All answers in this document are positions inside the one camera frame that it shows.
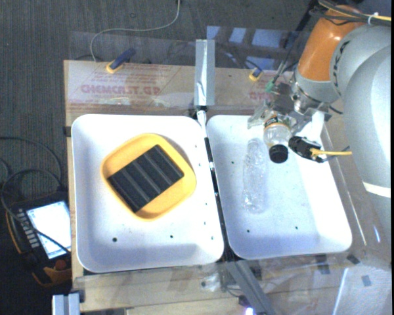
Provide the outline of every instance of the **yellow tray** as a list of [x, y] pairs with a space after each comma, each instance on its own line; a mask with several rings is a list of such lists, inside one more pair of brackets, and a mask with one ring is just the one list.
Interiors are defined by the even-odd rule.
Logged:
[[[156, 145], [182, 171], [183, 177], [149, 201], [141, 209], [134, 212], [117, 190], [114, 189], [108, 178]], [[100, 165], [100, 175], [116, 199], [126, 206], [134, 217], [143, 221], [153, 221], [168, 213], [189, 197], [196, 188], [196, 175], [191, 166], [164, 137], [153, 133], [138, 135], [108, 154]]]

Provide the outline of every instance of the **water bottle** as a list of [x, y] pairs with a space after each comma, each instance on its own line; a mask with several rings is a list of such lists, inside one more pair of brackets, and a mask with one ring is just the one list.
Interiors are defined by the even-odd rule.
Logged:
[[273, 113], [264, 122], [263, 140], [269, 148], [271, 161], [282, 163], [288, 159], [288, 141], [292, 137], [290, 127], [294, 124], [294, 120], [287, 115]]
[[250, 213], [266, 209], [267, 147], [260, 138], [248, 141], [244, 158], [242, 205]]

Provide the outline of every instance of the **plastic tray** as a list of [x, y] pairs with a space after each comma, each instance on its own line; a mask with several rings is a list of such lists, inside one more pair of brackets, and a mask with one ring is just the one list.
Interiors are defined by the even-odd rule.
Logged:
[[[154, 221], [136, 219], [100, 176], [103, 159], [143, 133], [165, 137], [188, 161], [195, 191]], [[77, 256], [91, 272], [208, 264], [224, 250], [208, 155], [191, 118], [87, 114], [72, 125]]]
[[207, 127], [232, 250], [243, 259], [345, 251], [351, 230], [327, 163], [292, 151], [285, 163], [269, 160], [267, 209], [259, 215], [244, 210], [244, 155], [248, 141], [263, 134], [262, 126], [247, 129], [248, 118], [216, 115]]

